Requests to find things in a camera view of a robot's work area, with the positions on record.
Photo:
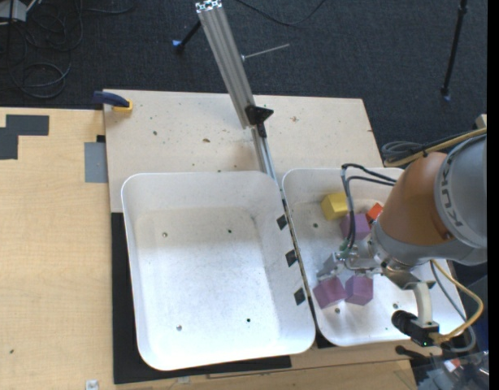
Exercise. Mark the purple cube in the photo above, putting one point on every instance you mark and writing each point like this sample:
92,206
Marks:
329,293
359,291
358,225

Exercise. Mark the orange cube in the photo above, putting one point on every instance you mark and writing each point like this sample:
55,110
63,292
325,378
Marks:
374,212

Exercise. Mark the yellow cube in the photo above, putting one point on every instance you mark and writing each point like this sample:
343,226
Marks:
333,206

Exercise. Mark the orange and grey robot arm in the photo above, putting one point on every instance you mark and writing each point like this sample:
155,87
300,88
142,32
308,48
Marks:
416,209

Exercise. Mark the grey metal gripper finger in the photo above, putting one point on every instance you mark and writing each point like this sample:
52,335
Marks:
348,276
326,267

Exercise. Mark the pale wood board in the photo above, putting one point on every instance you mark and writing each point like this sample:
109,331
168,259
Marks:
192,136

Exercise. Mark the black cylinder on white bracket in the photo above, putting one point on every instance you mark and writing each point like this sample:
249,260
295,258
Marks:
421,299

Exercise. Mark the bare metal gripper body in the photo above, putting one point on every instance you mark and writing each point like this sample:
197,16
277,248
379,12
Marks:
361,258

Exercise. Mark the white plastic tray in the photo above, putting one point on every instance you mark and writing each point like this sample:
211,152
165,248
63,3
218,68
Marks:
209,274
355,323

